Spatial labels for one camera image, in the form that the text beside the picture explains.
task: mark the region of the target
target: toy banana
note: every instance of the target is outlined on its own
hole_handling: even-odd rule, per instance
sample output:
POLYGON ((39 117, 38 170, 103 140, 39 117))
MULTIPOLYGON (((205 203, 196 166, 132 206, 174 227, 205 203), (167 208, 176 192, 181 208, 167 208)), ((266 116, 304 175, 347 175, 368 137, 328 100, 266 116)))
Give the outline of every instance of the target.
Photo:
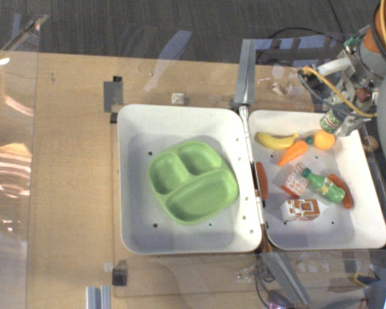
POLYGON ((287 149, 294 143, 297 137, 299 137, 299 134, 297 133, 283 138, 277 138, 267 133, 257 133, 257 138, 259 139, 260 143, 265 147, 274 150, 287 149))

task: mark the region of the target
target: toy carrot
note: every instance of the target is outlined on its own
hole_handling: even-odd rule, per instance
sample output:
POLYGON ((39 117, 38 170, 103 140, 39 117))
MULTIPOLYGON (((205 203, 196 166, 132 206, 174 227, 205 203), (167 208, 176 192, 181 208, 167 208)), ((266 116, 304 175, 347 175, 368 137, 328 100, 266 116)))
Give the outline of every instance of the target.
POLYGON ((309 148, 308 144, 312 144, 313 139, 308 136, 304 140, 295 142, 287 151, 284 153, 283 157, 277 163, 278 166, 286 165, 291 162, 293 159, 302 156, 309 148))
POLYGON ((344 196, 342 203, 344 208, 351 209, 353 207, 353 199, 352 194, 350 193, 350 190, 347 187, 346 183, 339 179, 339 177, 335 174, 330 174, 329 176, 327 176, 327 178, 331 180, 337 187, 345 191, 346 195, 344 196))

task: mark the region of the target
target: green divided plate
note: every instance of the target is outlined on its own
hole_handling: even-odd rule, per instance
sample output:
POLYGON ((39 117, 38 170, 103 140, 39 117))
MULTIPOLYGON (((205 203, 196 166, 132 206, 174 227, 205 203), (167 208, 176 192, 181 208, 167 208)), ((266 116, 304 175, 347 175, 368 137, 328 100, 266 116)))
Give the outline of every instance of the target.
POLYGON ((236 177, 208 144, 192 140, 164 150, 150 163, 149 183, 170 217, 191 225, 235 201, 236 177))

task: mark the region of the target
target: toy orange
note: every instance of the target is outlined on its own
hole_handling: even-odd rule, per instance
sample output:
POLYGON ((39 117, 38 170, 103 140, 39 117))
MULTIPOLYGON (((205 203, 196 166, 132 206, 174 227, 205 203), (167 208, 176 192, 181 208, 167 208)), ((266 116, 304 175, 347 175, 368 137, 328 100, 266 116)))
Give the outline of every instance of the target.
POLYGON ((336 138, 333 134, 325 131, 318 131, 313 139, 315 147, 321 150, 329 150, 335 144, 336 138))

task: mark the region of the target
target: wooden table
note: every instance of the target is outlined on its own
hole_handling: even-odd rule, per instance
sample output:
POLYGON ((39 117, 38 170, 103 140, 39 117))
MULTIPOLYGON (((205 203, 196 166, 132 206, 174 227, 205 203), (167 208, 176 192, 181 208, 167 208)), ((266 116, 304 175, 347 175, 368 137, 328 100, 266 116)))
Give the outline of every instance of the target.
MULTIPOLYGON (((110 113, 104 112, 103 82, 123 77, 125 104, 170 105, 171 93, 185 93, 190 106, 226 108, 238 65, 49 53, 40 53, 38 62, 27 308, 84 308, 87 286, 110 285, 112 265, 122 256, 135 258, 118 233, 116 130, 110 113)), ((294 109, 311 111, 307 93, 280 97, 270 90, 273 71, 257 67, 253 107, 295 104, 294 109)), ((120 292, 112 290, 112 308, 260 305, 256 293, 245 290, 128 298, 115 294, 120 292)))

